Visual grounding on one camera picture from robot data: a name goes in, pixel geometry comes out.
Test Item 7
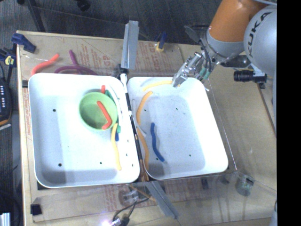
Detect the orange tube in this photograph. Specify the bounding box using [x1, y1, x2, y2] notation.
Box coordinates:
[31, 53, 60, 76]

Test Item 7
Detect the long blue tube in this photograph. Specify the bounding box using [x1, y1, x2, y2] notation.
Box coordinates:
[150, 122, 166, 163]

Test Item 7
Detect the green bowl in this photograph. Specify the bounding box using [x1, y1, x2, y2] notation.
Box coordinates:
[79, 92, 119, 132]

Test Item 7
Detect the brown cardboard board red print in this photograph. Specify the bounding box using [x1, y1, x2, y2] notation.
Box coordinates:
[17, 31, 237, 223]

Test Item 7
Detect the black cylinder on white bracket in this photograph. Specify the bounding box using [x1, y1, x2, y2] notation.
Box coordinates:
[221, 55, 268, 89]

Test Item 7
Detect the white plastic tray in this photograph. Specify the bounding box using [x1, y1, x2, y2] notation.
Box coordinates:
[127, 76, 229, 181]
[28, 73, 141, 189]

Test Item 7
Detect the orange-yellow tube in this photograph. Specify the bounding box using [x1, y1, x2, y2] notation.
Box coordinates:
[136, 90, 154, 126]
[136, 127, 150, 170]

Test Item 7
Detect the yellow tube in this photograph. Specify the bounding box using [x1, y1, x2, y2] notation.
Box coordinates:
[142, 80, 181, 92]
[111, 123, 122, 171]

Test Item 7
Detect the red bent tube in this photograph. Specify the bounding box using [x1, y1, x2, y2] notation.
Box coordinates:
[96, 100, 113, 130]

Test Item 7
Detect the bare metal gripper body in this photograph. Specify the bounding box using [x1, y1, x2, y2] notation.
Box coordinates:
[180, 51, 205, 79]

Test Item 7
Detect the purple tube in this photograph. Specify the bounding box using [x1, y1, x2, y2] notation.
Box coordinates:
[54, 65, 98, 76]
[68, 49, 82, 74]

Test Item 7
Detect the thin black and white rod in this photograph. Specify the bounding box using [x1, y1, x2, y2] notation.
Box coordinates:
[120, 73, 149, 182]

